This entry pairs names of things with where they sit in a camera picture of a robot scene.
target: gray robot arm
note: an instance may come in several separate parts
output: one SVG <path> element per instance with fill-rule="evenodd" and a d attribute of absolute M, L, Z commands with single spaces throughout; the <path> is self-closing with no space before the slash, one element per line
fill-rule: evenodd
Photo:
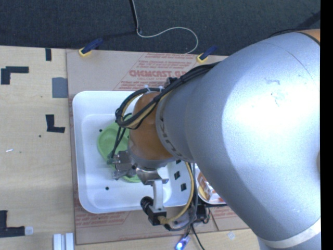
<path fill-rule="evenodd" d="M 261 249 L 321 249 L 319 68 L 316 37 L 283 34 L 158 103 L 163 162 L 197 163 Z"/>

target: white tray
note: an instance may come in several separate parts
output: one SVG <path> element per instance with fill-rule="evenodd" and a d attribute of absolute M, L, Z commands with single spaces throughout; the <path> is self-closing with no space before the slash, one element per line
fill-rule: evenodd
<path fill-rule="evenodd" d="M 73 99 L 73 120 L 76 165 L 78 171 L 79 200 L 91 213 L 140 210 L 144 196 L 153 197 L 150 185 L 129 183 L 112 178 L 112 168 L 106 164 L 97 148 L 100 129 L 114 120 L 114 112 L 132 92 L 85 91 Z M 134 103 L 128 108 L 133 110 Z M 169 182 L 163 185 L 165 207 L 185 205 L 190 192 L 190 177 L 184 162 L 171 162 L 158 170 Z"/>

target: blue clamp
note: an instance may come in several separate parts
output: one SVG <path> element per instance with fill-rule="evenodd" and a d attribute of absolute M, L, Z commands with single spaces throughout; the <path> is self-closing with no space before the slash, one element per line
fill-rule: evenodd
<path fill-rule="evenodd" d="M 215 45 L 209 47 L 204 53 L 197 56 L 197 62 L 204 63 L 207 60 L 208 56 L 211 55 L 216 49 L 217 46 Z"/>
<path fill-rule="evenodd" d="M 103 43 L 102 38 L 98 38 L 98 39 L 93 40 L 92 42 L 88 43 L 84 48 L 81 48 L 79 50 L 80 56 L 86 57 L 86 56 L 90 55 L 92 53 L 91 50 L 96 49 L 102 43 Z"/>

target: yellow cable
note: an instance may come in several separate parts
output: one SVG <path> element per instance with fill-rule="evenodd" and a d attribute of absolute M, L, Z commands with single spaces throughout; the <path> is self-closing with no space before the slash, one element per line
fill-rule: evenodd
<path fill-rule="evenodd" d="M 192 201 L 193 193 L 194 193 L 194 184 L 195 183 L 194 183 L 193 175 L 192 175 L 191 168 L 190 168 L 189 164 L 186 162 L 185 165 L 187 167 L 189 177 L 190 177 L 190 180 L 191 180 L 191 191 L 190 191 L 188 201 L 187 201 L 186 205 L 184 206 L 184 208 L 182 209 L 182 211 L 179 212 L 176 216 L 174 216 L 172 218 L 166 218 L 164 216 L 158 217 L 158 220 L 160 221 L 161 224 L 168 224 L 169 222 L 174 221 L 177 218 L 181 217 L 186 212 L 187 208 L 189 207 L 189 205 Z"/>
<path fill-rule="evenodd" d="M 168 93 L 166 93 L 166 94 L 164 94 L 161 98 L 160 98 L 160 100 L 159 100 L 159 102 L 160 101 L 162 101 L 167 95 L 169 95 L 169 93 L 170 92 L 168 92 Z M 135 99 L 135 98 L 137 98 L 139 95 L 141 95 L 141 94 L 138 94 L 136 97 L 134 97 L 134 98 L 132 98 L 126 105 L 125 105 L 125 107 L 124 107 L 124 109 L 123 109 L 123 114 L 121 115 L 121 118 L 123 119 L 123 115 L 124 115 L 124 113 L 126 112 L 126 109 L 129 107 L 129 105 L 131 104 L 131 102 Z M 127 126 L 124 126 L 124 128 L 132 128 L 132 129 L 134 129 L 134 128 L 136 128 L 136 126 L 141 122 L 141 120 L 153 109 L 153 107 L 155 107 L 155 105 L 156 104 L 153 104 L 153 105 L 151 105 L 150 107 L 148 107 L 144 112 L 142 112 L 141 114 L 140 114 L 140 116 L 136 119 L 136 120 L 134 120 L 132 123 L 130 123 L 130 124 L 128 124 Z"/>

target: blue light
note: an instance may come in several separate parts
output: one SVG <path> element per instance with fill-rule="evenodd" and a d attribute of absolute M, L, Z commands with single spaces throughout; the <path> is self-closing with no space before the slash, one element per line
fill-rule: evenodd
<path fill-rule="evenodd" d="M 183 250 L 183 244 L 181 242 L 177 243 L 176 250 Z"/>
<path fill-rule="evenodd" d="M 184 250 L 189 240 L 190 240 L 189 236 L 181 238 L 180 241 L 176 244 L 175 250 Z"/>

